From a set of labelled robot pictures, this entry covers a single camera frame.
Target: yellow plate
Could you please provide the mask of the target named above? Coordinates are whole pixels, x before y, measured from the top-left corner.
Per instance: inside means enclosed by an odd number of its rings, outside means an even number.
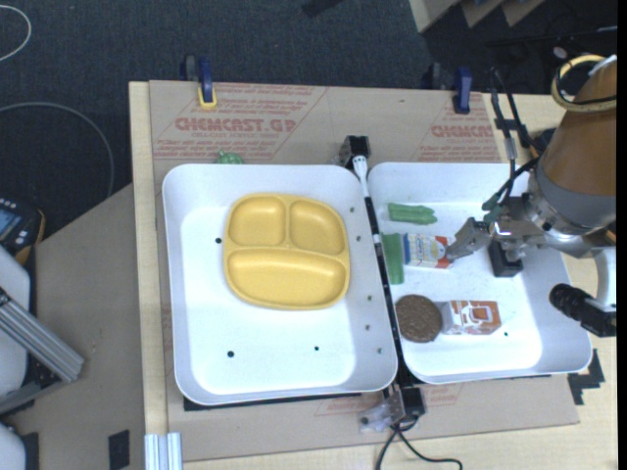
[[[224,232],[224,273],[245,302],[281,309],[332,306],[349,287],[344,221],[323,202],[253,194],[231,208]]]

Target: yellow cable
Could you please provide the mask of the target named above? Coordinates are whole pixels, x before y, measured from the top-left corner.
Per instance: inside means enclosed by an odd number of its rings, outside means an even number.
[[[616,108],[615,97],[613,99],[609,99],[605,101],[598,101],[597,103],[587,103],[583,105],[578,104],[578,103],[573,103],[563,97],[561,92],[559,92],[559,88],[557,86],[559,80],[563,78],[569,71],[571,71],[576,66],[581,65],[582,63],[599,63],[601,61],[604,61],[605,59],[606,58],[604,58],[603,56],[597,56],[595,54],[588,54],[588,55],[580,56],[578,58],[570,60],[569,62],[562,65],[561,68],[559,68],[559,70],[557,71],[557,74],[555,75],[553,79],[553,83],[551,84],[551,95],[555,99],[555,102],[558,103],[563,108],[566,108],[569,112],[576,112],[576,113],[604,112],[605,110],[611,110],[612,108]]]

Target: white tray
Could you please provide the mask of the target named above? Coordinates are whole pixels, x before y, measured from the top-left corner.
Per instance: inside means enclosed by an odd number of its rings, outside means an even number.
[[[343,218],[351,282],[337,304],[280,310],[238,300],[223,274],[226,217],[252,193],[325,202]],[[183,164],[164,180],[174,372],[203,405],[373,392],[398,360],[358,180],[336,165]]]
[[[424,233],[454,237],[470,216],[481,219],[481,204],[507,180],[508,164],[379,164],[368,187],[381,233]],[[515,181],[512,195],[526,190],[528,175]],[[425,226],[391,221],[388,203],[424,205],[438,221]],[[549,302],[557,283],[570,283],[559,252],[529,250],[524,269],[496,278],[486,249],[457,259],[449,268],[405,268],[405,282],[391,285],[393,301],[419,294],[434,302],[497,301],[503,326],[489,336],[440,334],[417,344],[402,338],[405,363],[426,383],[511,378],[584,369],[592,357],[588,332]]]

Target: cookie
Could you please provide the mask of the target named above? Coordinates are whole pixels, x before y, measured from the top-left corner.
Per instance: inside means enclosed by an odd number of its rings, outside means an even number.
[[[415,343],[429,343],[442,330],[442,313],[428,298],[407,295],[395,305],[401,335]]]

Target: black floor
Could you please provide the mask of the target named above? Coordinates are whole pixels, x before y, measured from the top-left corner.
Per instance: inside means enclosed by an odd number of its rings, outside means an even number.
[[[43,209],[50,235],[130,182],[127,84],[177,79],[187,53],[212,59],[217,81],[419,88],[434,63],[473,90],[497,66],[512,92],[546,93],[553,47],[616,53],[617,0],[548,0],[514,27],[500,10],[468,28],[453,8],[419,34],[408,0],[0,0],[32,22],[28,44],[0,62],[0,191]],[[0,9],[0,57],[24,21]],[[547,36],[546,40],[529,37]],[[507,47],[488,47],[510,40]]]

